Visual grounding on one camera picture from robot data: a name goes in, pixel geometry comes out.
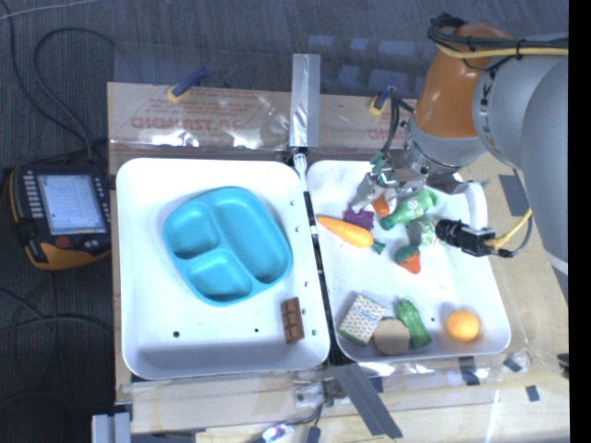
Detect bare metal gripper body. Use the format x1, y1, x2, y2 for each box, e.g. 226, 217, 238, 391
368, 148, 463, 198

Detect small orange toy food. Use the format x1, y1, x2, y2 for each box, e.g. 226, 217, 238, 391
371, 194, 392, 219

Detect green bottle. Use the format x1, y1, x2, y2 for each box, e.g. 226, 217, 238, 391
379, 188, 440, 232

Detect purple grapes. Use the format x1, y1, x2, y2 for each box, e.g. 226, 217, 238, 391
343, 205, 376, 233

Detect orange carrot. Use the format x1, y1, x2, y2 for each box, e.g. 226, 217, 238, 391
316, 214, 387, 256

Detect white and green can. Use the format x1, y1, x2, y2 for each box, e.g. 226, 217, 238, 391
407, 219, 438, 249

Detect red strawberry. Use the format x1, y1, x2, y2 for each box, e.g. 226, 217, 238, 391
393, 244, 423, 276

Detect white plastic tray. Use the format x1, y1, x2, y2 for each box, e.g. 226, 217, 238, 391
115, 157, 332, 381
305, 159, 513, 365

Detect white carton green pattern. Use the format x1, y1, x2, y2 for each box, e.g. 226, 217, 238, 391
337, 293, 388, 347

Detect green toy vegetable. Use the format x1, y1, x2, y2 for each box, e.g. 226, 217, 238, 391
394, 298, 433, 350

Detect blue divided plate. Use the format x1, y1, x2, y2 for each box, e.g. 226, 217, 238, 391
162, 186, 295, 307

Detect round brown biscuit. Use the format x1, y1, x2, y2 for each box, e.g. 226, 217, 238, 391
372, 317, 412, 357

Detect brown chocolate bar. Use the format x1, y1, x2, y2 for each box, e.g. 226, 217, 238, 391
280, 296, 307, 345

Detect orange fruit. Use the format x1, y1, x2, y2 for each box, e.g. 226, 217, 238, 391
445, 309, 482, 343

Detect brown cardboard board red print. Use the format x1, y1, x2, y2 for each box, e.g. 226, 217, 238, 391
106, 80, 570, 435

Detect black cylinder on white bracket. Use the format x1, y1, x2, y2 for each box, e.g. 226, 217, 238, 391
427, 177, 498, 258

